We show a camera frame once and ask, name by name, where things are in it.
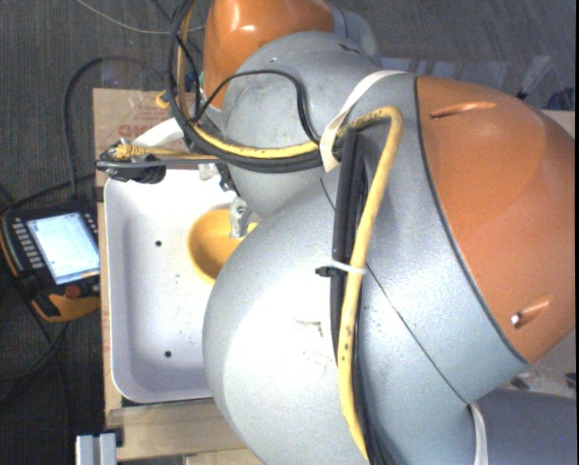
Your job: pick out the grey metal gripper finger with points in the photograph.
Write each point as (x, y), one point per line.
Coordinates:
(239, 217)

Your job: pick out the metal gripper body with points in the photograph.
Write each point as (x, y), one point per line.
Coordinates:
(225, 181)

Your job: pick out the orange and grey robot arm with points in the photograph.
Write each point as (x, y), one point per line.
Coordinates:
(289, 308)

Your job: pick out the yellow plate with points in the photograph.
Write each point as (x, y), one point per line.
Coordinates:
(209, 247)

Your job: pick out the white plastic tray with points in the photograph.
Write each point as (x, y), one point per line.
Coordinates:
(144, 308)

